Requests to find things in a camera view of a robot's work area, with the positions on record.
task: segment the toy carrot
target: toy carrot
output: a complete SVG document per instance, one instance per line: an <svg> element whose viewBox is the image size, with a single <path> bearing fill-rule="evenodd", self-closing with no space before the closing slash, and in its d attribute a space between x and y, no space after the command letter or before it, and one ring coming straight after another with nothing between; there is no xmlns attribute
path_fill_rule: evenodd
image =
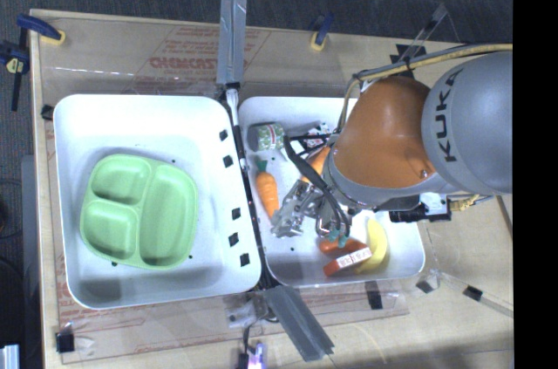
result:
<svg viewBox="0 0 558 369"><path fill-rule="evenodd" d="M323 164L325 163L325 159L328 157L329 152L330 152L330 147L323 146L319 150L319 152L313 154L310 157L309 163L319 175L321 175L323 172ZM301 180L308 182L308 178L306 178L305 176L303 176Z"/></svg>
<svg viewBox="0 0 558 369"><path fill-rule="evenodd" d="M266 171L268 162L260 161L256 158L255 164L258 166L258 174L255 177L255 186L262 200L263 207L269 215L273 216L279 209L279 194L277 193L277 181L275 177Z"/></svg>

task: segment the yellow clamp pad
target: yellow clamp pad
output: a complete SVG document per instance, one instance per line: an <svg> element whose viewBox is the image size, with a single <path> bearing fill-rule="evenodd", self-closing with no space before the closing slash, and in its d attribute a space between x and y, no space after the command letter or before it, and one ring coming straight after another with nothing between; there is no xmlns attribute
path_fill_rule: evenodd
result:
<svg viewBox="0 0 558 369"><path fill-rule="evenodd" d="M314 34L312 34L312 39L310 40L310 46L312 47L312 50L321 51L325 46L325 41L327 39L327 36L323 39L322 44L317 44L316 43L317 34L318 34L317 31Z"/></svg>
<svg viewBox="0 0 558 369"><path fill-rule="evenodd" d="M63 32L62 30L58 30L58 32L60 33L60 38L58 40L55 39L55 38L48 38L46 36L41 36L41 39L46 44L54 44L54 45L58 46L66 40L66 33Z"/></svg>

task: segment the wooden table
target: wooden table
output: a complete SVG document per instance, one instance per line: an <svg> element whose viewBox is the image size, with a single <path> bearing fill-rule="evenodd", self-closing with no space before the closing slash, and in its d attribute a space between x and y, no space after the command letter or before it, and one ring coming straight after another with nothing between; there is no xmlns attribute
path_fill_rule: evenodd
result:
<svg viewBox="0 0 558 369"><path fill-rule="evenodd" d="M60 255L52 128L41 114L44 106L54 106L76 92L211 92L218 25L50 10L32 10L31 15L67 35L60 46L46 44L36 33L30 37L44 367L235 367L241 340L234 333L206 339L205 344L199 344L199 339L171 339L172 345L155 346L145 345L138 335L143 346L127 355L110 356L102 349L118 349L123 341L129 344L136 333L133 325L123 328L110 321L103 330L92 332L89 341L85 337L77 342L81 353L57 352L56 333L65 318L71 319L64 302L72 305L72 300L64 294L60 278L64 256ZM330 33L324 49L314 51L310 37L306 31L248 27L242 99L254 95L339 97L354 72L389 64L391 56L398 55L397 45L410 43ZM453 45L425 44L427 51L448 46ZM434 65L416 77L432 85L454 65ZM505 314L513 312L514 301L511 207L508 196L455 213L451 222L420 223L437 271L430 282L434 288L439 282L439 287L425 294L398 285L386 296L392 296L400 308L384 314L359 313L358 308L332 312L325 321L335 344L329 357L304 363L280 325L262 329L250 342L267 346L268 367L508 367L514 349L514 321ZM467 285L483 290L487 302L464 296L462 289ZM160 311L153 309L150 317L160 325L156 336L166 333L167 323L156 317ZM85 315L79 323L86 327L88 320ZM95 355L87 357L87 352Z"/></svg>

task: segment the green plate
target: green plate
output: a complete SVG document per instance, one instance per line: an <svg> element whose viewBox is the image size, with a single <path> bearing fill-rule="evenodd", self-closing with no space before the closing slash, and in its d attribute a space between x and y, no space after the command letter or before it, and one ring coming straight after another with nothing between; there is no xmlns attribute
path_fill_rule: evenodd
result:
<svg viewBox="0 0 558 369"><path fill-rule="evenodd" d="M198 190L190 175L164 161L113 154L92 171L79 227L97 256L166 270L188 257L197 217Z"/></svg>

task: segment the yellow banana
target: yellow banana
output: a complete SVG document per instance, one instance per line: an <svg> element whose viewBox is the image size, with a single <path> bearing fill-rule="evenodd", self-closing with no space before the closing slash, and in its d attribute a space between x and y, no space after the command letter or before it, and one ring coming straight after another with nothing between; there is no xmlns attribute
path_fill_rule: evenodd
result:
<svg viewBox="0 0 558 369"><path fill-rule="evenodd" d="M354 269L357 274L376 269L387 254L387 235L384 227L374 219L369 219L366 226L368 228L368 246L372 251L372 257Z"/></svg>

